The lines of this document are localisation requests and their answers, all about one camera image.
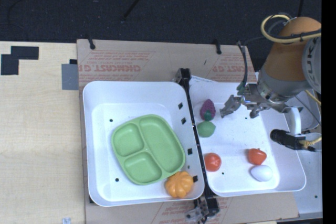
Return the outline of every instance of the green fruit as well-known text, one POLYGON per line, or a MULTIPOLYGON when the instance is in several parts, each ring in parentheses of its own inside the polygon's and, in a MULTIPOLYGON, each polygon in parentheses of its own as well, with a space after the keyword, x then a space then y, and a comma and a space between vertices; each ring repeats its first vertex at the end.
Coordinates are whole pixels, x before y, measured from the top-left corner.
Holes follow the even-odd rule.
POLYGON ((211 121, 203 121, 197 125, 197 132, 201 137, 212 136, 216 126, 211 121))

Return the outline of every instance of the toy pumpkin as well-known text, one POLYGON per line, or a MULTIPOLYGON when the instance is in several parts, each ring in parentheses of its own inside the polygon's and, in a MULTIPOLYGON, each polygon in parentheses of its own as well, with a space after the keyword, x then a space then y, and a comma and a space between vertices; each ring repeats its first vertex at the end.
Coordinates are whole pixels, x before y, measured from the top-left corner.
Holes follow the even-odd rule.
POLYGON ((168 177, 165 188, 172 197, 183 198, 191 190, 193 184, 193 177, 188 172, 182 171, 168 177))

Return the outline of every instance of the wooden surface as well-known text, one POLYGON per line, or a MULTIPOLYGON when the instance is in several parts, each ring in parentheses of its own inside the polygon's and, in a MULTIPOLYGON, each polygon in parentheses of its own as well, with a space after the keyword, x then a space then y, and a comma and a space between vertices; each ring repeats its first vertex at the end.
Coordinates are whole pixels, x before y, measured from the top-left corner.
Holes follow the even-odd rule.
POLYGON ((78 91, 62 90, 61 65, 76 44, 39 46, 19 75, 0 76, 0 223, 85 223, 78 91))

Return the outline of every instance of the cardboard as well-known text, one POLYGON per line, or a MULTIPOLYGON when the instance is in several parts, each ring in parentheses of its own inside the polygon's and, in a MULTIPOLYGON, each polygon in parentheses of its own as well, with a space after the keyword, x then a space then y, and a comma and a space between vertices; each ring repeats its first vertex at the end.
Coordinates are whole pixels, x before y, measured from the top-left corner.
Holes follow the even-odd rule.
MULTIPOLYGON (((188 223, 185 213, 193 209, 192 201, 154 202, 150 204, 100 207, 90 202, 87 184, 85 123, 82 109, 84 86, 95 80, 109 81, 172 81, 179 68, 189 68, 191 74, 218 82, 241 82, 244 61, 237 46, 177 44, 93 40, 90 49, 86 39, 77 40, 81 134, 84 169, 84 191, 87 224, 188 223)), ((248 82, 256 82, 248 51, 248 82)), ((298 217, 292 193, 273 193, 231 198, 217 197, 220 212, 209 218, 208 224, 234 224, 298 217)))

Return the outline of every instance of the black connector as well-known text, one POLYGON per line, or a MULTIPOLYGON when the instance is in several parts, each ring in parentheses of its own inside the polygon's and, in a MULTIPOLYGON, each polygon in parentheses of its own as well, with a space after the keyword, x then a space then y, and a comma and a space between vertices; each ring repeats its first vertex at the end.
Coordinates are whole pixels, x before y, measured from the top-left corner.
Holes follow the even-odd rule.
POLYGON ((302 150, 303 145, 299 142, 305 140, 305 136, 293 136, 284 130, 274 129, 271 131, 270 138, 280 145, 291 148, 292 150, 302 150))

